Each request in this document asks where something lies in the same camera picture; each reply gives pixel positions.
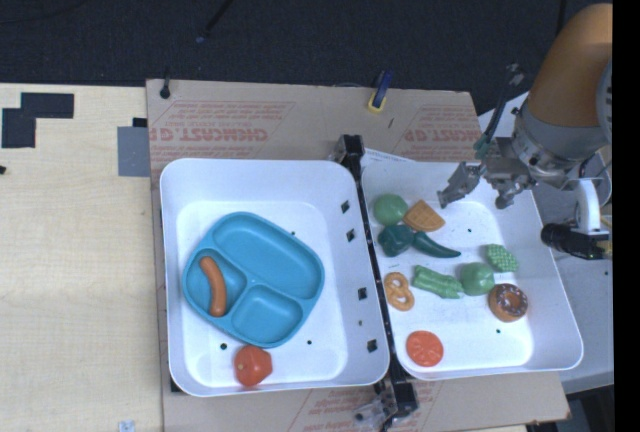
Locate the green corn piece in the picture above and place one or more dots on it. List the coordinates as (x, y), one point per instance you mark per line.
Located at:
(501, 258)

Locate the orange pretzel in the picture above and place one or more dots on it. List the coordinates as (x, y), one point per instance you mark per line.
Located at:
(398, 291)

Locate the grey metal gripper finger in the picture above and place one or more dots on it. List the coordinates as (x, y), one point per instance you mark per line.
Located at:
(457, 185)
(506, 196)

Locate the white plastic tray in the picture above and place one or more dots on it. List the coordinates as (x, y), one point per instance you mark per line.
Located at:
(345, 270)
(475, 330)

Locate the dark green chili pepper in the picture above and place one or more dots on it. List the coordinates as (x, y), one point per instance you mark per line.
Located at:
(435, 246)

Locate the brown sprinkled doughnut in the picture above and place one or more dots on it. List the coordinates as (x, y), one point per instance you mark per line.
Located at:
(507, 302)

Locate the orange waffle piece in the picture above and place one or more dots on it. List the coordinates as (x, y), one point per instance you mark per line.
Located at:
(424, 217)

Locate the brown cardboard board red print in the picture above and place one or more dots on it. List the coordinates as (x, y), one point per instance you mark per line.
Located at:
(280, 130)

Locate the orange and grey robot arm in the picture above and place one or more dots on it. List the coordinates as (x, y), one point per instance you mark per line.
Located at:
(570, 80)

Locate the dark green bell pepper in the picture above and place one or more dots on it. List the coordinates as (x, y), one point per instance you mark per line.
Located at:
(395, 240)

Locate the green asparagus bundle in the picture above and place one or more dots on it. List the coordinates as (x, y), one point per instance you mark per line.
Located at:
(436, 282)

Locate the light green round vegetable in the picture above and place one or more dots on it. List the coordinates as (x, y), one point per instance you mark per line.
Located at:
(389, 209)

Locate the orange sausage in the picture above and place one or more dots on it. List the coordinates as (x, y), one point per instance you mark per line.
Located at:
(216, 285)

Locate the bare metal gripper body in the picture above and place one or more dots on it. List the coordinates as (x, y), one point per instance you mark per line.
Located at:
(515, 165)

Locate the orange slice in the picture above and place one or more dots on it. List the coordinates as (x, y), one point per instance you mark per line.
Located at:
(424, 349)

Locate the light green bell pepper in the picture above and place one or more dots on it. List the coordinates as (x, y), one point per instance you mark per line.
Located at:
(477, 279)

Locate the red tomato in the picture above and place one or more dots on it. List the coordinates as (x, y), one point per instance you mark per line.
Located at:
(252, 365)

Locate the blue divided plate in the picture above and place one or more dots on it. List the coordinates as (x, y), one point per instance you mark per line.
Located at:
(270, 265)

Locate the thin black rod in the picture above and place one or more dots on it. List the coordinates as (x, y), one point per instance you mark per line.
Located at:
(372, 250)

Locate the black cylinder on white bracket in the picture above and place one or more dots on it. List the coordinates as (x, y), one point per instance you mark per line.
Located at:
(575, 230)

